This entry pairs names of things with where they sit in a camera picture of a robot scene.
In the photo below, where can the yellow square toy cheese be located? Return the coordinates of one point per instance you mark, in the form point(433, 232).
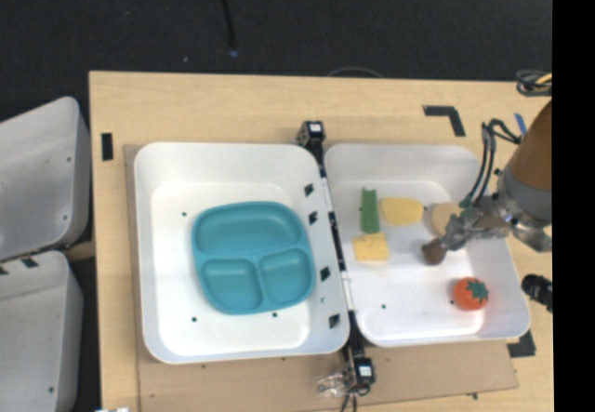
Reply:
point(371, 247)

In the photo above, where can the white plastic tray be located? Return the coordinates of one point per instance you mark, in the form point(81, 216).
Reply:
point(172, 261)
point(409, 303)

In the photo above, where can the beige round toy biscuit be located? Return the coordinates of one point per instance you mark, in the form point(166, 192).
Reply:
point(440, 217)

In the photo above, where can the brown lumpy toy food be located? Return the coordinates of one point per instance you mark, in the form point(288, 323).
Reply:
point(433, 254)

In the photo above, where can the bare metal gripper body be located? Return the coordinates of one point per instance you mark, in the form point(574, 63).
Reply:
point(493, 223)

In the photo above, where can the blue divided plate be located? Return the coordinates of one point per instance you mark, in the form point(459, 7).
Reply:
point(253, 256)

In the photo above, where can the yellow oval toy food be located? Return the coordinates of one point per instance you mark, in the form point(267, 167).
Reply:
point(402, 211)

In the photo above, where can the green toy vegetable stick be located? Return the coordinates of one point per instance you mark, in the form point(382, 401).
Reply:
point(370, 215)

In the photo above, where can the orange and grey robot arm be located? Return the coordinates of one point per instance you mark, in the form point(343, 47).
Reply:
point(533, 154)

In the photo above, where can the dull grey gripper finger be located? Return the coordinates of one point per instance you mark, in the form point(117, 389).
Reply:
point(456, 225)
point(453, 243)

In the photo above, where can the orange toy tomato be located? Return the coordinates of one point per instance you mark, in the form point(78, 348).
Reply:
point(467, 296)

